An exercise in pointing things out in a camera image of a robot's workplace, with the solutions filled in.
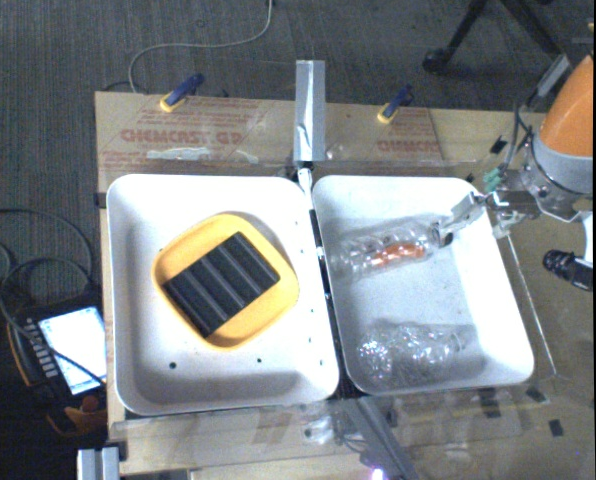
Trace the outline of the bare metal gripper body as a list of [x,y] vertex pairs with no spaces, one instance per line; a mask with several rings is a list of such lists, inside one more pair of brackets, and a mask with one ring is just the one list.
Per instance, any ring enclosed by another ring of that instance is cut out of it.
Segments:
[[565,188],[548,177],[539,167],[524,165],[519,170],[502,166],[485,174],[487,204],[496,215],[494,236],[508,236],[511,228],[524,220],[542,215],[565,223],[593,222],[590,196]]

